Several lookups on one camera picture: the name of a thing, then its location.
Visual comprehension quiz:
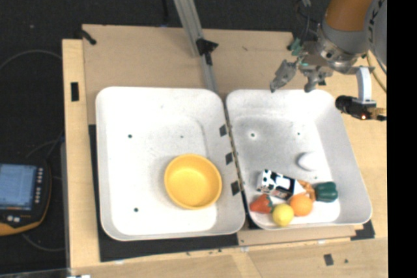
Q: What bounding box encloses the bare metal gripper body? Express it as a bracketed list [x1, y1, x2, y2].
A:
[296, 40, 360, 76]

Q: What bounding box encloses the yellow bowl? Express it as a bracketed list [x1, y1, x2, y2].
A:
[163, 153, 223, 210]

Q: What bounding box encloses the black cylinder on white bracket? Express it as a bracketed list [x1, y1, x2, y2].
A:
[335, 66, 387, 122]

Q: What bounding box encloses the white plastic tray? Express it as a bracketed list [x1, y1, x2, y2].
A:
[94, 85, 246, 242]
[225, 88, 373, 232]

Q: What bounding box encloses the orange pretzel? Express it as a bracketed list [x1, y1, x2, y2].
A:
[297, 179, 317, 202]

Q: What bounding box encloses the yellow lemon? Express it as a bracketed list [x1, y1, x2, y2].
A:
[271, 202, 295, 228]

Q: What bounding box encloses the orange fruit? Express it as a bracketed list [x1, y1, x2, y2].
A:
[289, 194, 314, 217]

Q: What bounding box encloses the green bell pepper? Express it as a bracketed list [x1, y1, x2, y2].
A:
[313, 181, 339, 204]

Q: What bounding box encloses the white egg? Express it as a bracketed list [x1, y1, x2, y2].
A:
[295, 150, 319, 172]

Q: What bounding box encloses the black and white carton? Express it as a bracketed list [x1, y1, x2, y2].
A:
[255, 169, 306, 201]

